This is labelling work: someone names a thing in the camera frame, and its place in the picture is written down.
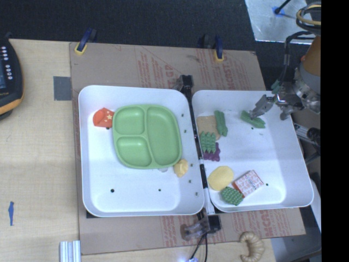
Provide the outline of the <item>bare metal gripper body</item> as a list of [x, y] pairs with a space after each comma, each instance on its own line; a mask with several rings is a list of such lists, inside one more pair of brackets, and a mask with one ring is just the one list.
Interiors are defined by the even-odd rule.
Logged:
[[275, 103], [279, 107], [290, 105], [293, 107], [293, 112], [303, 109], [308, 109], [316, 114], [321, 112], [320, 94], [305, 84], [297, 84], [296, 82], [276, 84], [274, 94], [276, 96]]

